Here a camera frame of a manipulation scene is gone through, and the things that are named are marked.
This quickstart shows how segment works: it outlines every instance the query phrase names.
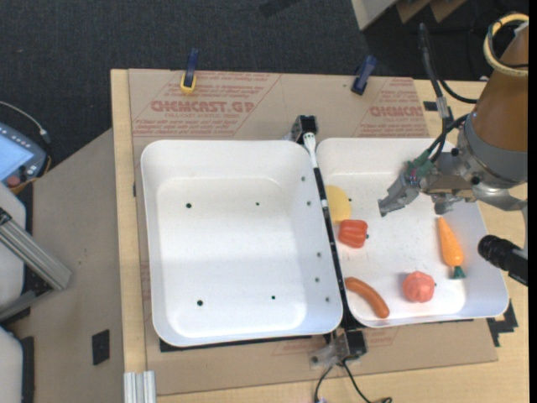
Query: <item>cardboard sheet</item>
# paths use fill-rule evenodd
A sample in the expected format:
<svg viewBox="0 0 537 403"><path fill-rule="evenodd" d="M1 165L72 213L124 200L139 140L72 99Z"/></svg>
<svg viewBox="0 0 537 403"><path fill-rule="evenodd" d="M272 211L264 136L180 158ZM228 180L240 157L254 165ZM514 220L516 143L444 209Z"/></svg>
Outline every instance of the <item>cardboard sheet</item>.
<svg viewBox="0 0 537 403"><path fill-rule="evenodd" d="M148 369L159 395L318 379L310 356L323 337L162 351L151 318L149 256L139 158L157 139L281 139L299 115L315 115L316 136L427 137L409 78L375 77L363 96L353 76L197 72L196 89L180 90L180 71L129 70L143 315ZM471 364L497 359L486 320L363 329L368 353L354 374Z"/></svg>

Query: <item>brown cylinder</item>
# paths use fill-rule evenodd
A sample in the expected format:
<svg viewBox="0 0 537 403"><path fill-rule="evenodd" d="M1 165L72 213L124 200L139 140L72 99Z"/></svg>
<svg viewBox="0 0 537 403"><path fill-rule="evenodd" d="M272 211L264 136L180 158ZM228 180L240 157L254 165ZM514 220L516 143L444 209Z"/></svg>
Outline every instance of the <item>brown cylinder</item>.
<svg viewBox="0 0 537 403"><path fill-rule="evenodd" d="M528 64L529 25L520 30L503 53L504 63ZM479 97L472 124L487 144L510 151L528 151L528 77L495 70Z"/></svg>

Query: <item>red bell pepper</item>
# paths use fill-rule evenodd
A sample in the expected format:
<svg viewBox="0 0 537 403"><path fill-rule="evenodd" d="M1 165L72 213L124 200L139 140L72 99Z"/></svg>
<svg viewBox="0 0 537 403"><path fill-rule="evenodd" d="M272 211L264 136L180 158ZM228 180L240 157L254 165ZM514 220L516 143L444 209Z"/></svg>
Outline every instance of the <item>red bell pepper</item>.
<svg viewBox="0 0 537 403"><path fill-rule="evenodd" d="M368 223L361 219L341 221L337 238L351 248L361 248L368 238Z"/></svg>

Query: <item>toy food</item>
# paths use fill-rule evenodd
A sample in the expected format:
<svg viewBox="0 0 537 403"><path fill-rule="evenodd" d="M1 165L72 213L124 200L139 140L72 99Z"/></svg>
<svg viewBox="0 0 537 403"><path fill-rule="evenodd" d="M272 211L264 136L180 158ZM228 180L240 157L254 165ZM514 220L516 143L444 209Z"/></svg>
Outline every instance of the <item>toy food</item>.
<svg viewBox="0 0 537 403"><path fill-rule="evenodd" d="M345 278L345 287L362 296L372 307L375 315L379 318L387 318L389 315L388 305L384 299L368 284L356 278Z"/></svg>
<svg viewBox="0 0 537 403"><path fill-rule="evenodd" d="M334 185L325 186L325 191L332 222L339 224L341 221L349 219L352 209L346 192Z"/></svg>
<svg viewBox="0 0 537 403"><path fill-rule="evenodd" d="M404 296L410 301L425 303L435 294L435 280L423 272L413 272L403 281Z"/></svg>
<svg viewBox="0 0 537 403"><path fill-rule="evenodd" d="M351 248L361 248L368 238L368 223L361 219L341 221L337 239Z"/></svg>
<svg viewBox="0 0 537 403"><path fill-rule="evenodd" d="M438 218L438 231L442 249L442 258L447 265L454 267L452 279L466 278L461 264L464 253L461 245L457 242L455 234L443 217Z"/></svg>

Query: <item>toy tomato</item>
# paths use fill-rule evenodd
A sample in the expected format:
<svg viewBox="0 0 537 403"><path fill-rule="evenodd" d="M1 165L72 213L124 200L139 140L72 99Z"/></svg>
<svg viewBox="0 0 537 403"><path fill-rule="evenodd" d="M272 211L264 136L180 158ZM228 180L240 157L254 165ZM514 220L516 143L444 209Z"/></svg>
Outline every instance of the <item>toy tomato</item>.
<svg viewBox="0 0 537 403"><path fill-rule="evenodd" d="M341 221L337 238L351 248L361 248L368 237L368 223L361 219L345 219Z"/></svg>
<svg viewBox="0 0 537 403"><path fill-rule="evenodd" d="M435 294L435 280L426 273L415 271L404 279L403 293L410 301L429 301Z"/></svg>

